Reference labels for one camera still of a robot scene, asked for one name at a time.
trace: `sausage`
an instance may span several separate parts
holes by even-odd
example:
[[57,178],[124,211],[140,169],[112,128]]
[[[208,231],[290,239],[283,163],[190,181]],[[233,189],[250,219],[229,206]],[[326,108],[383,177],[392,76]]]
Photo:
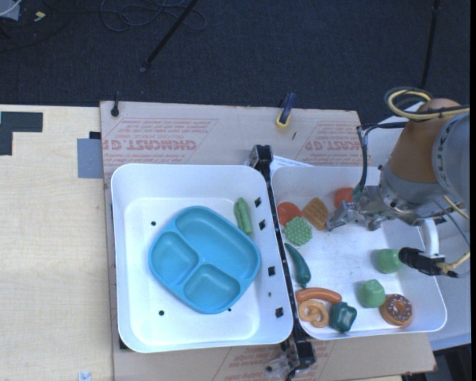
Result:
[[296,291],[296,301],[298,303],[307,301],[309,299],[322,299],[330,303],[342,302],[342,295],[338,292],[325,288],[305,288]]

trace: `tray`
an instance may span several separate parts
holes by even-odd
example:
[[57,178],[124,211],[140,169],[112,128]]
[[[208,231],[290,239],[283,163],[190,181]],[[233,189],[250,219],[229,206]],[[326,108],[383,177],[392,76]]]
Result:
[[[111,195],[118,331],[130,349],[150,353],[277,344],[289,337],[293,315],[267,185],[258,171],[243,165],[126,164],[112,176]],[[249,205],[254,228],[250,239],[259,251],[259,270],[254,276],[253,252],[245,252],[242,263],[251,265],[245,276],[254,277],[250,286],[224,311],[203,314],[152,274],[148,253],[163,229],[188,208],[212,210],[236,222],[233,207],[239,197]],[[196,261],[204,252],[188,240],[194,251],[191,255],[190,248],[173,238],[171,252],[178,248],[185,261],[177,264],[199,264]],[[161,273],[165,269],[157,268]],[[215,278],[214,273],[206,274],[201,278]],[[164,278],[176,283],[168,274]],[[223,294],[228,296],[230,288]]]
[[[274,172],[271,186],[277,205],[292,202],[300,210],[318,197],[335,210],[333,196],[341,187],[355,187],[362,173],[361,167],[281,167]],[[379,171],[369,168],[367,185],[376,185]],[[424,249],[420,230],[399,220],[386,221],[375,231],[351,221],[329,232],[312,226],[312,239],[297,247],[309,265],[312,279],[307,287],[323,287],[339,292],[343,301],[358,310],[351,330],[339,333],[329,326],[316,328],[300,321],[312,337],[331,340],[349,337],[375,336],[391,333],[435,332],[444,327],[446,306],[434,277],[421,274],[408,266],[393,274],[382,274],[374,266],[374,254],[382,248],[405,246]],[[290,277],[296,292],[301,287],[294,281],[294,266],[287,253]],[[356,297],[359,286],[368,279],[378,280],[387,294],[403,294],[413,304],[413,321],[405,328],[389,325],[378,308],[364,308]]]
[[219,314],[232,306],[254,280],[260,262],[249,236],[203,206],[176,214],[148,253],[152,274],[203,314]]

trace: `black fabric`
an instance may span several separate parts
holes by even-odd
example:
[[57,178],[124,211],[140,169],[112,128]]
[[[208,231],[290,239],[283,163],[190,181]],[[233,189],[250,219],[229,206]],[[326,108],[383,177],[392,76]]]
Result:
[[[141,72],[190,1],[23,0],[18,21],[0,17],[0,104],[98,106],[119,91],[278,106],[294,92],[295,107],[357,110],[368,123],[392,115],[388,90],[422,82],[434,0],[199,0]],[[435,17],[424,89],[468,104],[470,0],[440,0]]]

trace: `green bell pepper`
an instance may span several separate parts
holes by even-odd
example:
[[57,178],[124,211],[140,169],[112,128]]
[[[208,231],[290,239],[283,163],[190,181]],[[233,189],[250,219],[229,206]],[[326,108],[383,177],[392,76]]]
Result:
[[330,310],[330,326],[341,333],[351,329],[358,311],[346,302],[334,303]]

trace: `sprinkled donut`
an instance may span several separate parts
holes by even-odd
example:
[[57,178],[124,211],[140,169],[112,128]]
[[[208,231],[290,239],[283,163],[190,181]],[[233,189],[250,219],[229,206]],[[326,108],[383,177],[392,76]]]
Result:
[[404,295],[387,295],[379,310],[384,320],[394,326],[407,326],[413,319],[413,306]]

